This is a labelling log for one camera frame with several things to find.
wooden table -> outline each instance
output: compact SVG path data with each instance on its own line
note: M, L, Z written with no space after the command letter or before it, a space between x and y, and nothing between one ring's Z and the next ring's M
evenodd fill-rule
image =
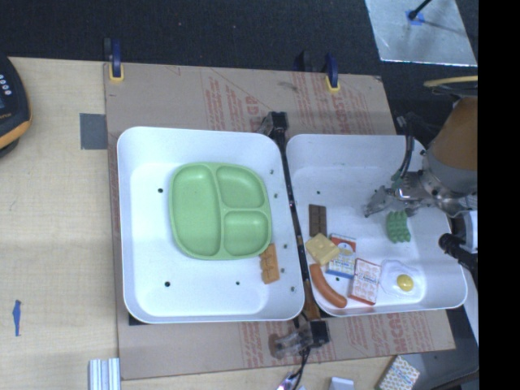
M80 114L105 114L102 62L11 61L34 118L0 159L0 388L84 390L89 360L118 357L107 152L80 146ZM391 359L309 364L301 385L327 390L337 376L372 389ZM266 390L287 373L282 366L125 381L121 388Z

toy sausage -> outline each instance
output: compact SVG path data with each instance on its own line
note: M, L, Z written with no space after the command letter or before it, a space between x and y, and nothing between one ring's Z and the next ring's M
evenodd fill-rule
M318 263L313 263L309 266L310 278L314 286L319 290L323 297L334 306L338 308L345 308L347 306L347 298L341 296L332 286L327 282L323 275L322 268Z

egg yolk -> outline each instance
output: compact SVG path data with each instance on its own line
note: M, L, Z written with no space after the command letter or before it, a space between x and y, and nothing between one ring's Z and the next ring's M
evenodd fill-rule
M397 286L399 286L405 292L409 292L414 287L414 281L408 275L398 275Z

green plate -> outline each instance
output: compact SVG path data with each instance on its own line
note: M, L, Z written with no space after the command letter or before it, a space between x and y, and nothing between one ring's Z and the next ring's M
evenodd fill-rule
M266 187L247 167L217 162L178 167L168 201L175 242L191 257L248 258L271 242Z

black device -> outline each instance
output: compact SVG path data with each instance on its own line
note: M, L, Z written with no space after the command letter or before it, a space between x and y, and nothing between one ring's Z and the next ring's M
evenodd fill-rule
M9 58L0 52L0 158L18 145L32 120L22 80Z

